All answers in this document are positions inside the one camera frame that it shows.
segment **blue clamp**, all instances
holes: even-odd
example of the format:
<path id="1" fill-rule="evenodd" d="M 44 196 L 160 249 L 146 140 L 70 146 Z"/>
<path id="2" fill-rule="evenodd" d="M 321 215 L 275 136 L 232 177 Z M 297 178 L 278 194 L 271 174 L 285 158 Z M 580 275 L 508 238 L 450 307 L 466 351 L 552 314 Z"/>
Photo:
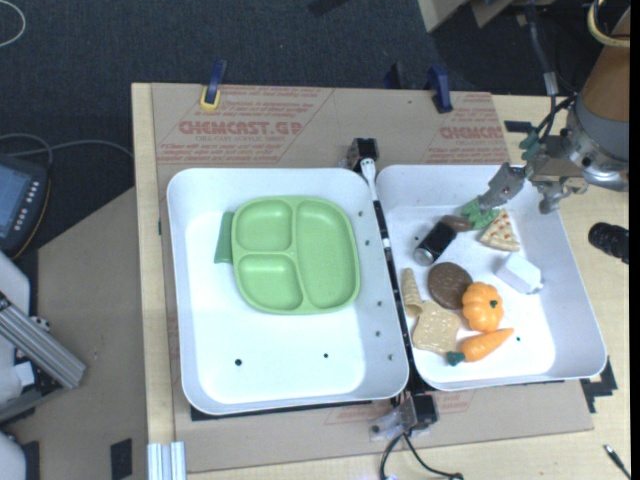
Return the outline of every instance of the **blue clamp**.
<path id="1" fill-rule="evenodd" d="M 216 59 L 213 63 L 209 85 L 202 90 L 202 96 L 200 97 L 200 107 L 202 107 L 203 110 L 211 112 L 218 108 L 218 103 L 220 102 L 219 86 L 222 83 L 226 70 L 227 61 Z"/>
<path id="2" fill-rule="evenodd" d="M 433 96 L 433 102 L 438 112 L 444 114 L 453 110 L 449 94 L 449 75 L 442 66 L 435 65 L 429 68 L 425 89 L 434 89 L 436 91 Z"/>

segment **cracker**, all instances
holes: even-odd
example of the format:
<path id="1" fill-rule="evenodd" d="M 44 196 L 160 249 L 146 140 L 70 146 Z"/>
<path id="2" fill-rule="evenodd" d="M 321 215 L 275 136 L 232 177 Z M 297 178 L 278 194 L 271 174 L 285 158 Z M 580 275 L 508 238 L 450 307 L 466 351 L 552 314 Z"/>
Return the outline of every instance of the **cracker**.
<path id="1" fill-rule="evenodd" d="M 420 297 L 420 290 L 418 289 L 413 270 L 405 268 L 402 271 L 401 284 L 404 310 L 407 312 L 407 316 L 416 317 L 422 313 L 422 297 Z"/>
<path id="2" fill-rule="evenodd" d="M 413 346 L 437 354 L 456 350 L 456 335 L 460 317 L 442 309 L 433 301 L 422 304 L 422 313 L 411 335 Z"/>
<path id="3" fill-rule="evenodd" d="M 471 275 L 455 263 L 439 263 L 429 271 L 427 287 L 433 300 L 447 309 L 462 308 L 462 294 L 473 282 Z"/>
<path id="4" fill-rule="evenodd" d="M 502 208 L 498 216 L 491 222 L 480 241 L 502 251 L 519 251 L 520 243 L 516 239 L 507 211 Z"/>

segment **toy food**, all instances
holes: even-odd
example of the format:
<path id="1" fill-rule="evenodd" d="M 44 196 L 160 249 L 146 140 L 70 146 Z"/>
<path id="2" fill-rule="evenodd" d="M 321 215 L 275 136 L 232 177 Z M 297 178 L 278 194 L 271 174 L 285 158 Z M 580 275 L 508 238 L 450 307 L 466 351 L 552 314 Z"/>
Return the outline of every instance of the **toy food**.
<path id="1" fill-rule="evenodd" d="M 433 266 L 427 276 L 427 288 L 433 300 L 447 309 L 462 308 L 462 294 L 472 282 L 465 269 L 451 262 Z"/>
<path id="2" fill-rule="evenodd" d="M 445 215 L 440 219 L 440 222 L 449 226 L 456 233 L 469 231 L 473 228 L 473 224 L 469 219 L 467 219 L 466 217 L 461 217 L 459 215 Z"/>
<path id="3" fill-rule="evenodd" d="M 418 290 L 418 284 L 413 274 L 413 270 L 405 268 L 402 271 L 402 301 L 407 316 L 416 317 L 422 313 L 422 297 Z"/>
<path id="4" fill-rule="evenodd" d="M 516 239 L 511 226 L 509 214 L 503 208 L 498 216 L 489 224 L 489 227 L 480 237 L 480 241 L 502 251 L 519 251 L 520 244 Z"/>
<path id="5" fill-rule="evenodd" d="M 495 331 L 504 316 L 502 297 L 495 286 L 473 282 L 462 295 L 462 314 L 474 331 Z"/>
<path id="6" fill-rule="evenodd" d="M 456 346 L 460 317 L 433 301 L 422 303 L 422 313 L 411 335 L 413 345 L 422 350 L 446 354 Z"/>
<path id="7" fill-rule="evenodd" d="M 460 345 L 460 352 L 447 352 L 447 361 L 455 366 L 462 361 L 479 361 L 502 345 L 513 334 L 513 328 L 498 329 L 467 338 Z"/>
<path id="8" fill-rule="evenodd" d="M 490 208 L 485 211 L 481 210 L 477 197 L 465 204 L 462 210 L 460 210 L 460 214 L 471 221 L 472 229 L 486 228 L 499 213 L 496 208 Z"/>
<path id="9" fill-rule="evenodd" d="M 454 228 L 442 220 L 438 221 L 413 251 L 413 259 L 425 267 L 431 265 L 453 242 L 457 234 Z"/>

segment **screen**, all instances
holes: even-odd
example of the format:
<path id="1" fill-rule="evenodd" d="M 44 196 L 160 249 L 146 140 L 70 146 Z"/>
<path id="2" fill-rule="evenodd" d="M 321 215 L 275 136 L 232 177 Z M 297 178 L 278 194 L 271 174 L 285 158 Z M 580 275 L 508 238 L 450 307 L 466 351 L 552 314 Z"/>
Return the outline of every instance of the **screen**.
<path id="1" fill-rule="evenodd" d="M 0 165 L 0 237 L 9 234 L 29 186 L 29 175 Z"/>

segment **yellow clamp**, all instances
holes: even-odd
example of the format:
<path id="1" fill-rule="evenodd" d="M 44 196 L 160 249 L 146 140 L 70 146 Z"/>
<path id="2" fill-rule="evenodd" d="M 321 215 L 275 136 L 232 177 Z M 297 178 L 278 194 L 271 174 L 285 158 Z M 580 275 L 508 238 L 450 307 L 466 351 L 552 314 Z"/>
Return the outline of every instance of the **yellow clamp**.
<path id="1" fill-rule="evenodd" d="M 213 63 L 209 85 L 203 87 L 202 95 L 200 96 L 200 107 L 203 110 L 213 112 L 218 108 L 218 104 L 220 103 L 220 84 L 222 83 L 226 70 L 227 61 L 216 59 Z"/>

